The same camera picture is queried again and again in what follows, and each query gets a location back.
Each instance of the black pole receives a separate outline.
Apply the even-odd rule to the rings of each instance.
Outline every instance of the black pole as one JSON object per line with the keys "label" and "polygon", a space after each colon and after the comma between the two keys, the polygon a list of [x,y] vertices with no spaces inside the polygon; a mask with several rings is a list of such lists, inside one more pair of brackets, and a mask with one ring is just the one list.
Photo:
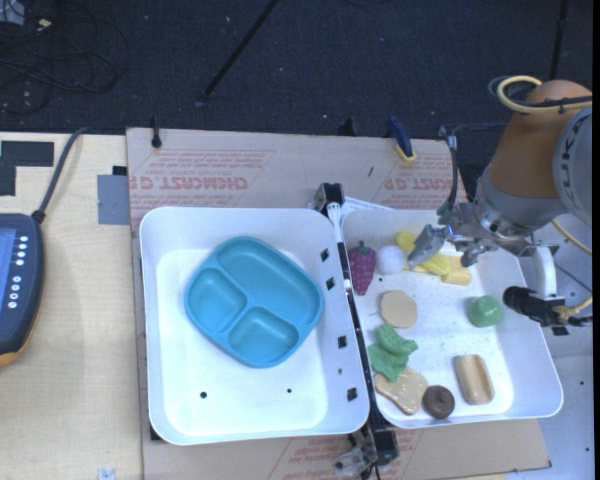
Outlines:
{"label": "black pole", "polygon": [[553,59],[551,60],[551,71],[549,72],[549,80],[555,80],[558,71],[558,61],[560,60],[560,46],[562,45],[562,36],[564,29],[567,28],[569,12],[569,0],[562,0],[560,3],[560,16],[557,19],[558,30],[556,31],[556,41],[553,45]]}
{"label": "black pole", "polygon": [[235,49],[235,51],[231,54],[227,62],[225,62],[224,66],[222,66],[222,68],[220,69],[220,71],[218,71],[216,76],[213,77],[213,80],[211,80],[211,83],[207,86],[207,88],[200,93],[200,95],[198,96],[198,101],[196,102],[196,107],[204,107],[204,105],[209,101],[209,97],[215,90],[218,83],[220,83],[220,80],[222,80],[222,77],[227,73],[227,71],[229,71],[233,63],[238,59],[242,51],[246,48],[247,44],[249,44],[249,41],[251,41],[253,36],[260,29],[260,27],[265,22],[269,14],[271,14],[275,6],[278,5],[278,2],[280,2],[280,0],[271,0],[271,2],[269,2],[269,5],[267,5],[265,10],[262,11],[262,14],[258,18],[258,20],[253,24],[249,32],[247,32],[247,35],[244,36],[244,39],[242,39],[242,41]]}

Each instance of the green ball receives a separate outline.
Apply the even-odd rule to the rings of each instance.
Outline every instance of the green ball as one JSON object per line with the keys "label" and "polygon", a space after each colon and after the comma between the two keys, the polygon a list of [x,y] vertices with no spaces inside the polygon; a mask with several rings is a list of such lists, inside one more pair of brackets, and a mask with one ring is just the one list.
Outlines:
{"label": "green ball", "polygon": [[495,297],[483,295],[471,303],[467,314],[476,327],[489,327],[502,320],[502,306]]}

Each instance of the blue clip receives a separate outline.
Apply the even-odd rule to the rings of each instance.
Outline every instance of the blue clip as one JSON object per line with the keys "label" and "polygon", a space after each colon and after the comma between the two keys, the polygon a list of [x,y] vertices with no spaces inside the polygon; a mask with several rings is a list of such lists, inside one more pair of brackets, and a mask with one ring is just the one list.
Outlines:
{"label": "blue clip", "polygon": [[416,159],[416,154],[411,147],[411,136],[402,123],[395,117],[390,117],[387,121],[387,133],[385,137],[393,137],[396,139],[396,153],[405,162],[413,162]]}

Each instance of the cardboard sheet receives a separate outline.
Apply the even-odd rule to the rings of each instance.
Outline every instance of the cardboard sheet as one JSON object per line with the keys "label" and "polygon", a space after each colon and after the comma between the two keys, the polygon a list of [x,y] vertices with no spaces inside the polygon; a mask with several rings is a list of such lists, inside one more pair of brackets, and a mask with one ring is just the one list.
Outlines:
{"label": "cardboard sheet", "polygon": [[[144,472],[147,480],[335,479],[331,460],[350,449],[346,436],[254,440],[178,447],[152,439],[138,227],[158,206],[297,208],[321,183],[346,196],[399,209],[437,209],[452,185],[444,142],[415,140],[405,163],[392,139],[240,132],[127,130],[134,291]],[[466,198],[461,180],[458,198]],[[549,457],[536,420],[395,431],[400,456],[383,480],[467,477],[544,468]]]}

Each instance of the black floor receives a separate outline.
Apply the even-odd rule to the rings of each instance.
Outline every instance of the black floor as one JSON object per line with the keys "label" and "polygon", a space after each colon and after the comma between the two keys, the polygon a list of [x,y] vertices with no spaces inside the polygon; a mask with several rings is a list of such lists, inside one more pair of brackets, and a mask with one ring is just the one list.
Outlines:
{"label": "black floor", "polygon": [[418,138],[455,130],[472,194],[510,117],[490,81],[593,90],[593,0],[17,4],[17,23],[0,22],[0,131],[123,134],[155,117],[163,128],[335,135],[351,118],[358,135],[382,136],[393,116]]}

